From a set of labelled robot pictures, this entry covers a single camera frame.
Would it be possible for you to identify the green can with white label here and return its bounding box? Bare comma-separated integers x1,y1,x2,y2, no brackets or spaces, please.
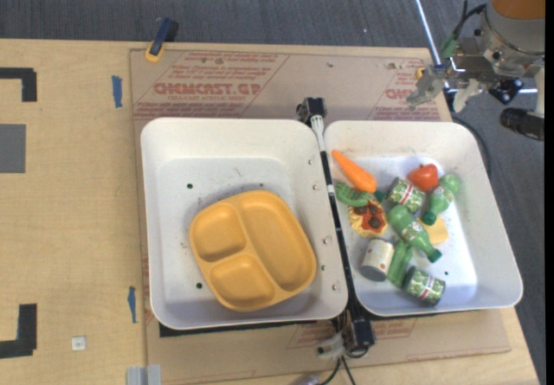
383,176,427,215
402,266,447,306

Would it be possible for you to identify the green toy leaf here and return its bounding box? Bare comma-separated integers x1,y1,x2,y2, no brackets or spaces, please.
334,182,372,209

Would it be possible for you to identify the brown cardboard board red print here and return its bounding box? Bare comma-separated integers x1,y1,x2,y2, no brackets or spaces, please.
129,48,512,385

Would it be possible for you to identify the orange toy pepper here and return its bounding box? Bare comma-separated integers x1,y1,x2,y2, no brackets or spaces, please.
407,163,440,193

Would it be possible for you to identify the black cylinder on white bracket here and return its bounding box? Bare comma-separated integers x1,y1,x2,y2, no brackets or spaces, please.
488,65,546,142

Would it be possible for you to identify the white plastic tray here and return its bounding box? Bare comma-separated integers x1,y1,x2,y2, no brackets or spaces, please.
323,119,524,318
139,117,350,331

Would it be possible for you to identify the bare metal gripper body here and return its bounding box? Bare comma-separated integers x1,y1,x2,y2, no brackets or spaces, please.
441,36,546,89

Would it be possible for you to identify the orange divided plate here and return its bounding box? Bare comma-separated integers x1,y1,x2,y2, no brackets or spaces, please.
188,189,318,313

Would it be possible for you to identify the black block with thin wires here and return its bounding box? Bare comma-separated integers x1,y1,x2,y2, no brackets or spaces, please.
296,96,328,124
341,318,377,355

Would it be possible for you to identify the yellow cheese wedge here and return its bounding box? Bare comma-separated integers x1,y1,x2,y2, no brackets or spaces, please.
426,216,450,246

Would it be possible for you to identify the green bottle with label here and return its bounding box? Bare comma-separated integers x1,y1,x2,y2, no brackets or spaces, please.
422,174,461,227
386,204,443,264

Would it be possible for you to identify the thin black and white rod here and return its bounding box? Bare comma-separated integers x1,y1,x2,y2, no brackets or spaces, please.
309,113,361,320

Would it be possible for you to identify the orange carrot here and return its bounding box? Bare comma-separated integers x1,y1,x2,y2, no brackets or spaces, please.
331,149,386,202

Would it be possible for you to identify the plain green bottle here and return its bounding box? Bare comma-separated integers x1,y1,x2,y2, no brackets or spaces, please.
386,240,415,289

